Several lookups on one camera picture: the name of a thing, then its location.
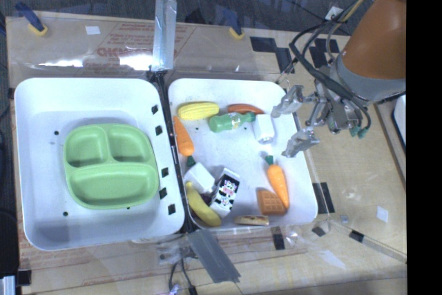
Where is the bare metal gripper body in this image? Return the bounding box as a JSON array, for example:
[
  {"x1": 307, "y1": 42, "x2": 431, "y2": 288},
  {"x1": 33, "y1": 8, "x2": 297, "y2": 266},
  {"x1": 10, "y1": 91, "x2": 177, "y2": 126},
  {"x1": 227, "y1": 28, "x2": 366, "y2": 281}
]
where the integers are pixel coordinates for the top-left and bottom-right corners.
[{"x1": 304, "y1": 77, "x2": 365, "y2": 135}]

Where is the orange carrot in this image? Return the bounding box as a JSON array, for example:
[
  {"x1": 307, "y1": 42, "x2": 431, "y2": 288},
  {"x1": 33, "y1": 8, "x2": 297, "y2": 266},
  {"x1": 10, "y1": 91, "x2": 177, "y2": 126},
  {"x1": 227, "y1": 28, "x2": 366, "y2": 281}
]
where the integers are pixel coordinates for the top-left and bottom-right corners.
[
  {"x1": 264, "y1": 154, "x2": 291, "y2": 210},
  {"x1": 172, "y1": 115, "x2": 197, "y2": 167}
]

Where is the orange sausage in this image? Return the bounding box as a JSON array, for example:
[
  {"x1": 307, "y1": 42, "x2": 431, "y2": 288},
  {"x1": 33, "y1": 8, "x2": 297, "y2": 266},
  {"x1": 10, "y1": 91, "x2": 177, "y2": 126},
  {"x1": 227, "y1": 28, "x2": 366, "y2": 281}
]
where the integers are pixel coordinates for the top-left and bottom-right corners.
[{"x1": 227, "y1": 103, "x2": 265, "y2": 116}]

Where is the white plastic tray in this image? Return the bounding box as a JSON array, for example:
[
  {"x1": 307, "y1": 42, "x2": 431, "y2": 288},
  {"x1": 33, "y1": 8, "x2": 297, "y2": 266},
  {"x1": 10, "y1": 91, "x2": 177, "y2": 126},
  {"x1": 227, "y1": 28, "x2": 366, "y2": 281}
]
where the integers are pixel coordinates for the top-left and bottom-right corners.
[
  {"x1": 166, "y1": 77, "x2": 319, "y2": 231},
  {"x1": 13, "y1": 77, "x2": 186, "y2": 252}
]

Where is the green bottle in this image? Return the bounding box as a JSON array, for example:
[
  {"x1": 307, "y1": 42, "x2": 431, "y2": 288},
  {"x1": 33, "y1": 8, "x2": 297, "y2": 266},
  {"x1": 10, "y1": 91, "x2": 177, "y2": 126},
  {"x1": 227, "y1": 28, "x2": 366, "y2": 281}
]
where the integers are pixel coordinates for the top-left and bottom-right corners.
[{"x1": 208, "y1": 111, "x2": 257, "y2": 134}]

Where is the brown waffle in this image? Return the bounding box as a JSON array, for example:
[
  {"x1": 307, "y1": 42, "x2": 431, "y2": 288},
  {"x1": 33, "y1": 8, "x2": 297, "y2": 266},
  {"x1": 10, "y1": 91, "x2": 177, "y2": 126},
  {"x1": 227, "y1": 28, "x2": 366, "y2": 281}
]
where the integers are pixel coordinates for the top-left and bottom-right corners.
[{"x1": 256, "y1": 187, "x2": 287, "y2": 217}]

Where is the yellow corn cob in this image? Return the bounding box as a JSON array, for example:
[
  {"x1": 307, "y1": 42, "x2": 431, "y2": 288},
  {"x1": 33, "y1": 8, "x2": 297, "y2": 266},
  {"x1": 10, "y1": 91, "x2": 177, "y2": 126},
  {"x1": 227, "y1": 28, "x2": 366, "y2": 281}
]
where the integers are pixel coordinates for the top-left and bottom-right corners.
[{"x1": 177, "y1": 102, "x2": 220, "y2": 121}]

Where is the cow print milk carton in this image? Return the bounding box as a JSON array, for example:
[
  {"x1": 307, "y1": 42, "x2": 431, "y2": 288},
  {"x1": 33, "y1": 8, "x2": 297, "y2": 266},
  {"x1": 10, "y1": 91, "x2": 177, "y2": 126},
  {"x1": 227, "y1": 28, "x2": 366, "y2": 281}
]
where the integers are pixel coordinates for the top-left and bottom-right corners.
[{"x1": 209, "y1": 167, "x2": 241, "y2": 219}]

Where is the pizza slice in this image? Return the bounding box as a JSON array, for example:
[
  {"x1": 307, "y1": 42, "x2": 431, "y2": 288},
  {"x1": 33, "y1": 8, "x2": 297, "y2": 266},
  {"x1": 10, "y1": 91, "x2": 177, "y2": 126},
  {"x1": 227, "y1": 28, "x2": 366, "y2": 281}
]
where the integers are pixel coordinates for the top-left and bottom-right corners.
[{"x1": 234, "y1": 214, "x2": 271, "y2": 227}]

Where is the brown cardboard board red print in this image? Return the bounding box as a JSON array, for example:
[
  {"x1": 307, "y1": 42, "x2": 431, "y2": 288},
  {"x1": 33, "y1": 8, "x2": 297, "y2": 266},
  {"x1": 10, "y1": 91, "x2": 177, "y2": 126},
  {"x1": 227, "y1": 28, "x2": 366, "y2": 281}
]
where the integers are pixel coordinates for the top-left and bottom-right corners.
[{"x1": 5, "y1": 10, "x2": 311, "y2": 292}]

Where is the yellow banana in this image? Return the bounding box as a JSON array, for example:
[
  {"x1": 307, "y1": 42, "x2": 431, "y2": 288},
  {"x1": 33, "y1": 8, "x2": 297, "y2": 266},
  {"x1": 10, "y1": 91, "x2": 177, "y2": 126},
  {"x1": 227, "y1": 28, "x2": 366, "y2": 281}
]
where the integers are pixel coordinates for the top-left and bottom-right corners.
[{"x1": 184, "y1": 181, "x2": 222, "y2": 228}]

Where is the green divided plate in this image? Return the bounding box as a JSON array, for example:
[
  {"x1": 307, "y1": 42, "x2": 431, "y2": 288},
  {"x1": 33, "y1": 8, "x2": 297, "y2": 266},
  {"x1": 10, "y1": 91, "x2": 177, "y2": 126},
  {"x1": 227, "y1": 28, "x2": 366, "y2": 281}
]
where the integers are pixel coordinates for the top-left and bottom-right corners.
[{"x1": 63, "y1": 123, "x2": 160, "y2": 211}]

